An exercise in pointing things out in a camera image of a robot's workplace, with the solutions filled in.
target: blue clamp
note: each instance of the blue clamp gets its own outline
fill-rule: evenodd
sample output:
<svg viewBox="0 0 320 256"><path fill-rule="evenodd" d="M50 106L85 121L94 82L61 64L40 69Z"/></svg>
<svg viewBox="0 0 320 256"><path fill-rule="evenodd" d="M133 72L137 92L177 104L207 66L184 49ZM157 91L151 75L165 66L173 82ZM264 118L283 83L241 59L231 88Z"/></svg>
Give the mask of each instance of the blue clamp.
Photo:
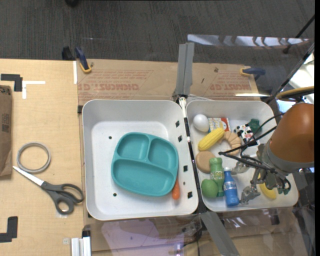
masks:
<svg viewBox="0 0 320 256"><path fill-rule="evenodd" d="M84 52L80 47L75 48L75 55L80 60L80 68L86 74L91 72L91 67L88 65Z"/></svg>
<svg viewBox="0 0 320 256"><path fill-rule="evenodd" d="M264 76L266 74L266 70L259 67L251 67L246 69L240 68L240 74L245 77L255 75L255 80L258 80L260 76Z"/></svg>

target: toy egg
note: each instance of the toy egg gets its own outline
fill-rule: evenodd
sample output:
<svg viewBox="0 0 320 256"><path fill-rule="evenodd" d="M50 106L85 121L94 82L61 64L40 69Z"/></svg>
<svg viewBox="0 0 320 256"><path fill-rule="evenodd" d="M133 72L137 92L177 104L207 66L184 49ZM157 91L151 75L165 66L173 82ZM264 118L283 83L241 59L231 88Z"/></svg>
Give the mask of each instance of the toy egg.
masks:
<svg viewBox="0 0 320 256"><path fill-rule="evenodd" d="M193 118L193 125L197 130L205 133L208 132L210 128L209 120L204 114L197 114Z"/></svg>

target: yellow corn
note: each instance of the yellow corn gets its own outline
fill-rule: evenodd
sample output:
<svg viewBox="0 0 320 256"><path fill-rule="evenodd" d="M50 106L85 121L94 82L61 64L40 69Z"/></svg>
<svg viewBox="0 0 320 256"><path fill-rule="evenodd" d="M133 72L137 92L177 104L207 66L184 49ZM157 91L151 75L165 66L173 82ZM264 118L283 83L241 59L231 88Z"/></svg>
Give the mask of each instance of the yellow corn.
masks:
<svg viewBox="0 0 320 256"><path fill-rule="evenodd" d="M220 140L225 134L225 130L222 128L217 128L209 132L198 144L198 149L200 151L205 151L211 148L218 140Z"/></svg>

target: toy food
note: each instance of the toy food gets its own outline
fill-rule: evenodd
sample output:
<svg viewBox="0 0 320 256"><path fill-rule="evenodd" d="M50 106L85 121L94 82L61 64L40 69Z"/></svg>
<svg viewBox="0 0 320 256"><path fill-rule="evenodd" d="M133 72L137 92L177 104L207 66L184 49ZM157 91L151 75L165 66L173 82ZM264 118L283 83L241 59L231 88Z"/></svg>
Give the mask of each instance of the toy food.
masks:
<svg viewBox="0 0 320 256"><path fill-rule="evenodd" d="M193 118L193 125L194 127L201 131L201 132L208 132L209 131L209 120L204 114L197 114Z"/></svg>
<svg viewBox="0 0 320 256"><path fill-rule="evenodd" d="M253 133L256 133L258 131L258 128L260 127L259 120L254 118L251 119L250 122L248 122L248 125L250 126Z"/></svg>
<svg viewBox="0 0 320 256"><path fill-rule="evenodd" d="M201 191L205 197L215 198L218 194L218 185L214 180L206 178L201 182Z"/></svg>
<svg viewBox="0 0 320 256"><path fill-rule="evenodd" d="M275 192L274 189L268 189L266 187L266 184L262 183L262 184L259 184L259 188L261 189L262 193L269 199L271 200L274 200L277 198L277 194Z"/></svg>
<svg viewBox="0 0 320 256"><path fill-rule="evenodd" d="M223 128L225 132L231 131L229 118L227 117L208 117L209 132L217 128Z"/></svg>
<svg viewBox="0 0 320 256"><path fill-rule="evenodd" d="M237 206L239 204L238 189L237 189L236 181L231 176L231 168L225 167L223 168L223 171L224 171L223 191L225 195L226 206L228 207Z"/></svg>
<svg viewBox="0 0 320 256"><path fill-rule="evenodd" d="M209 160L211 158L215 158L216 156L212 154L210 151L200 151L196 156L195 156L195 163L198 169L205 173L209 174L210 173L210 164Z"/></svg>
<svg viewBox="0 0 320 256"><path fill-rule="evenodd" d="M205 151L211 148L218 140L220 140L224 136L224 134L225 134L225 130L223 128L217 128L209 132L198 143L198 149L200 151Z"/></svg>
<svg viewBox="0 0 320 256"><path fill-rule="evenodd" d="M178 177L175 180L171 194L174 200L178 200L180 198L180 187L179 187Z"/></svg>
<svg viewBox="0 0 320 256"><path fill-rule="evenodd" d="M256 142L256 139L254 136L254 133L252 132L250 126L248 123L245 123L243 125L238 125L235 129L234 132L243 140L243 142L249 143L248 146L255 146L258 145Z"/></svg>
<svg viewBox="0 0 320 256"><path fill-rule="evenodd" d="M226 140L232 149L238 148L241 146L241 138L232 131L226 131L219 141L221 143L223 140ZM240 149L230 152L229 154L234 156L240 152Z"/></svg>
<svg viewBox="0 0 320 256"><path fill-rule="evenodd" d="M209 160L210 165L210 177L213 181L215 181L217 185L217 197L223 197L224 193L224 182L225 182L225 173L224 168L222 167L222 158L215 157Z"/></svg>

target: blue bottle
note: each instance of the blue bottle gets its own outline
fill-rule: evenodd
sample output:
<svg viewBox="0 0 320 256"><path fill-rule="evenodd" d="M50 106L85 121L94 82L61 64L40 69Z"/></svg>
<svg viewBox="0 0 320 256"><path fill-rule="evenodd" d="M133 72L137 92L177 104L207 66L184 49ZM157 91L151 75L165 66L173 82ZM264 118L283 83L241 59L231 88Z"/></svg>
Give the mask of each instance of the blue bottle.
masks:
<svg viewBox="0 0 320 256"><path fill-rule="evenodd" d="M234 178L231 176L231 168L223 168L224 183L223 191L225 194L225 202L228 207L237 206L239 204L237 184Z"/></svg>

